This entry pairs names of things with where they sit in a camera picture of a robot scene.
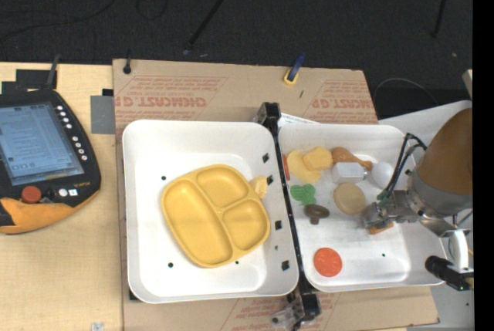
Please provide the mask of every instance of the black floor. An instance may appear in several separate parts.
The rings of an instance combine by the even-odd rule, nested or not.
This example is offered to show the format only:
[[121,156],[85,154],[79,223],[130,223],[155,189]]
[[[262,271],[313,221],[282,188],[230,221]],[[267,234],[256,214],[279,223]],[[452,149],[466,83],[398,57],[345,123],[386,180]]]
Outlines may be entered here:
[[[363,70],[381,118],[469,99],[473,0],[0,0],[0,60]],[[191,42],[191,51],[184,53]]]

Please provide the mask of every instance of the toy mushroom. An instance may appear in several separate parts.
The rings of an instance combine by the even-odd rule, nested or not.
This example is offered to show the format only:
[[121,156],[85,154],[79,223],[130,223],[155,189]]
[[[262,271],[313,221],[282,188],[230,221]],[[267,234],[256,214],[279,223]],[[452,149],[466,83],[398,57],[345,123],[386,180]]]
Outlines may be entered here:
[[303,212],[310,218],[310,224],[318,225],[320,218],[328,218],[330,211],[320,204],[308,204]]

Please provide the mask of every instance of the red emergency stop button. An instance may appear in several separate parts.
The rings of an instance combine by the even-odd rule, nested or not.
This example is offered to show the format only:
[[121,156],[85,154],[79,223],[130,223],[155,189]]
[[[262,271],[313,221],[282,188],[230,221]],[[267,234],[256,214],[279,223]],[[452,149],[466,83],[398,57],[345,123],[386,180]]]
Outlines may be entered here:
[[36,186],[25,186],[21,192],[22,202],[36,204],[41,199],[41,191]]

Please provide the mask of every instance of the yellow divided plate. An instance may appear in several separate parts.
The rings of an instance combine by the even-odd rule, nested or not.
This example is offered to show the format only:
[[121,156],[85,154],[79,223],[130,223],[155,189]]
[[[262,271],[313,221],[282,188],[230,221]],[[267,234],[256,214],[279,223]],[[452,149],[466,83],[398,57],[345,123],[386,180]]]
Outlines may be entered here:
[[235,168],[211,165],[172,181],[161,210],[175,239],[197,265],[214,268],[251,252],[269,235],[269,216]]

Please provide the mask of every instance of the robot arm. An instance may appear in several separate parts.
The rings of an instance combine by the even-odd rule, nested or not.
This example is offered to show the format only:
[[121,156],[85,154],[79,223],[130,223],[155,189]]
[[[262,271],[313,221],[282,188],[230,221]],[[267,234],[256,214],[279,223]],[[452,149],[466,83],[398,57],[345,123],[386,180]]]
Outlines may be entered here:
[[[413,149],[409,147],[404,152],[403,147],[400,157],[403,153],[408,156]],[[448,237],[455,253],[454,263],[430,257],[425,268],[457,290],[473,289],[473,270],[468,267],[465,231],[445,218],[455,218],[460,211],[473,208],[472,160],[469,108],[454,115],[436,133],[418,166],[410,172],[405,191],[394,190],[393,180],[401,173],[398,160],[387,189],[362,213],[364,225],[371,233],[389,228],[392,221],[420,221],[437,236]]]

